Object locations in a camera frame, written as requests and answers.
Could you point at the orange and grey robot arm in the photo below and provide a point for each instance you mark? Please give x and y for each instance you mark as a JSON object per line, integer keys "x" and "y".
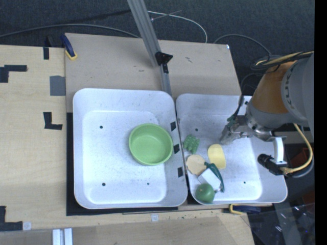
{"x": 270, "y": 96}

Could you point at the tan toy biscuit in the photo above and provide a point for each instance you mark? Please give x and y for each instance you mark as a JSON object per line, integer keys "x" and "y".
{"x": 194, "y": 164}

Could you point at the green toy apple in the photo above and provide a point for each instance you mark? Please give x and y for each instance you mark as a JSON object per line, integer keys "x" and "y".
{"x": 205, "y": 193}

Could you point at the yellow toy cheese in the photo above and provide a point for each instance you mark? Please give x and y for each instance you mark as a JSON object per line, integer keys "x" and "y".
{"x": 217, "y": 156}

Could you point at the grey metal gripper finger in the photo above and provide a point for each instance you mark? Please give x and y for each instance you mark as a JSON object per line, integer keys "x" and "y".
{"x": 233, "y": 137}
{"x": 224, "y": 136}

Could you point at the green bowl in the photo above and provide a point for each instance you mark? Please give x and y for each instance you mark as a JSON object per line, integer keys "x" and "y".
{"x": 150, "y": 145}

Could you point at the white plastic tray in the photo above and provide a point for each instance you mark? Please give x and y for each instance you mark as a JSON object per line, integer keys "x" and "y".
{"x": 110, "y": 162}
{"x": 240, "y": 167}

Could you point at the brown cardboard board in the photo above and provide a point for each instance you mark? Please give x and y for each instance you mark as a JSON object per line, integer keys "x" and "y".
{"x": 115, "y": 65}

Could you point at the black cylinder on white bracket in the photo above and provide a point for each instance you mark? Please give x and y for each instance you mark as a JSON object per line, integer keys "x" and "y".
{"x": 270, "y": 163}

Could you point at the green toy grapes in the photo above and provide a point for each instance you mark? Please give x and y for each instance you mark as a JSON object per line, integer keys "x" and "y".
{"x": 191, "y": 143}

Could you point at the dark green curved piece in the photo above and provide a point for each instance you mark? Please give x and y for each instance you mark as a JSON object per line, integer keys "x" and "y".
{"x": 217, "y": 173}

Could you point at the white carton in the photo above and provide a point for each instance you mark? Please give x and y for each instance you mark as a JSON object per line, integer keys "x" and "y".
{"x": 210, "y": 178}

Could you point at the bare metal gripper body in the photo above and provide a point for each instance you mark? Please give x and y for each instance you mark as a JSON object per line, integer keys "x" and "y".
{"x": 245, "y": 127}

